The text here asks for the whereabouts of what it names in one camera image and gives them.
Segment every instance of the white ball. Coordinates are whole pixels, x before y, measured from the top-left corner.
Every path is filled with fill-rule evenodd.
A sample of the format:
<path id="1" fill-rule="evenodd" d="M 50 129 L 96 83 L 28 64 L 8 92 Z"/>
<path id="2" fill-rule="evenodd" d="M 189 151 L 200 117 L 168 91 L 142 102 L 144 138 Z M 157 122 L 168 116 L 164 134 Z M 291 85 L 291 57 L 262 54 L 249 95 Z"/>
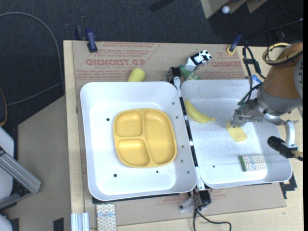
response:
<path id="1" fill-rule="evenodd" d="M 225 5 L 221 8 L 221 12 L 223 13 L 229 13 L 230 12 L 230 7 Z"/>

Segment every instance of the wooden table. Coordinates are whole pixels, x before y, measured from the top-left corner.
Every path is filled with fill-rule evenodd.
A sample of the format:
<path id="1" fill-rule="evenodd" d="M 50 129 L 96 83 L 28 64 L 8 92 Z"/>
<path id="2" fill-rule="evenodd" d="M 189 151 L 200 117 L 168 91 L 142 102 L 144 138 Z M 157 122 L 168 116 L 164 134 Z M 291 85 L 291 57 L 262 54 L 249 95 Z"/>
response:
<path id="1" fill-rule="evenodd" d="M 269 66 L 262 61 L 264 47 L 251 47 L 254 57 L 260 63 L 262 73 L 267 74 Z M 70 191 L 71 191 L 71 213 L 81 214 L 85 212 L 85 202 L 82 183 L 82 168 L 80 158 L 80 145 L 77 121 L 77 97 L 75 87 L 75 70 L 73 42 L 64 41 L 64 69 L 65 69 L 65 88 L 66 88 L 66 111 L 67 111 L 67 131 L 68 131 L 68 150 L 69 150 L 69 171 L 70 171 Z M 299 146 L 299 151 L 303 150 L 302 138 L 302 118 L 297 110 L 292 111 L 286 119 L 299 120 L 295 124 L 296 137 L 295 143 Z M 279 128 L 282 138 L 284 138 L 284 128 Z M 297 188 L 293 192 L 287 193 L 286 207 L 266 209 L 259 211 L 249 211 L 234 214 L 224 214 L 209 217 L 212 221 L 229 221 L 232 230 L 303 230 L 303 163 L 291 159 Z M 120 231 L 158 231 L 158 230 L 193 230 L 192 218 L 184 218 L 153 223 L 143 223 L 135 225 L 118 226 Z M 196 220 L 197 230 L 228 230 L 227 225 L 214 225 L 205 222 L 201 218 Z"/>

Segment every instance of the yellow plate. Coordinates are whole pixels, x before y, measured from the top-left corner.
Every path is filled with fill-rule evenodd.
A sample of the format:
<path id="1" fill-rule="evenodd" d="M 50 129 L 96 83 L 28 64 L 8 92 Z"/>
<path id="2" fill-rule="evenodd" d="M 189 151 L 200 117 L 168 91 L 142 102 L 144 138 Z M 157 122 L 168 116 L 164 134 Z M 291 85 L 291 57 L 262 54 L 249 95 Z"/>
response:
<path id="1" fill-rule="evenodd" d="M 158 167 L 171 163 L 177 154 L 168 115 L 157 109 L 133 109 L 119 113 L 113 133 L 116 153 L 130 167 Z"/>

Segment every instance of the cardboard sheet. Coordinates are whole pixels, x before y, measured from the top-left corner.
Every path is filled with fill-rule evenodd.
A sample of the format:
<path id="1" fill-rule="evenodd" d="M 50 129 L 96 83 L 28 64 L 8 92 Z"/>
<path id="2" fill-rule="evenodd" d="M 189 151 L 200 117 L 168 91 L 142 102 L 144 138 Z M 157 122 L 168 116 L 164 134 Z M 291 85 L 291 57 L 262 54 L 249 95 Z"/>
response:
<path id="1" fill-rule="evenodd" d="M 188 57 L 208 50 L 211 62 L 198 69 L 201 79 L 244 78 L 241 56 L 226 53 L 227 45 L 171 44 L 134 42 L 97 42 L 98 52 L 89 53 L 86 41 L 73 41 L 79 139 L 81 147 L 82 177 L 86 212 L 90 215 L 90 228 L 97 228 L 96 205 L 92 202 L 87 183 L 86 152 L 79 93 L 83 85 L 93 81 L 126 81 L 131 70 L 142 68 L 144 81 L 160 81 L 170 67 L 185 64 Z M 209 189 L 212 203 L 205 215 L 224 214 L 248 210 L 285 206 L 278 183 Z M 179 203 L 188 198 L 186 193 L 137 200 L 115 202 L 117 225 L 145 223 L 169 219 L 191 218 L 192 213 L 178 210 Z"/>

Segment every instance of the black floor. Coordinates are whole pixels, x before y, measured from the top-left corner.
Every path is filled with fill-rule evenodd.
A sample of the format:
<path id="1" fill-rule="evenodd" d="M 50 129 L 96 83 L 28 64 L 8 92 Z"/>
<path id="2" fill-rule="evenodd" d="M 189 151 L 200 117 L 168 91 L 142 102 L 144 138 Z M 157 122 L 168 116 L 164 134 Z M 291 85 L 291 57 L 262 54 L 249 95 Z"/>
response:
<path id="1" fill-rule="evenodd" d="M 174 0 L 153 10 L 160 1 L 0 0 L 0 14 L 22 12 L 43 21 L 55 36 L 61 62 L 63 40 L 75 39 L 77 25 L 91 26 L 96 40 L 104 41 L 230 44 L 237 34 L 248 38 L 250 46 L 303 40 L 303 22 L 249 37 L 298 21 L 303 0 L 269 0 L 254 13 L 243 5 L 233 14 L 218 12 L 208 20 L 200 0 Z M 9 104 L 4 128 L 10 130 L 64 93 L 55 43 L 41 22 L 19 14 L 1 16 L 0 35 L 0 88 Z"/>

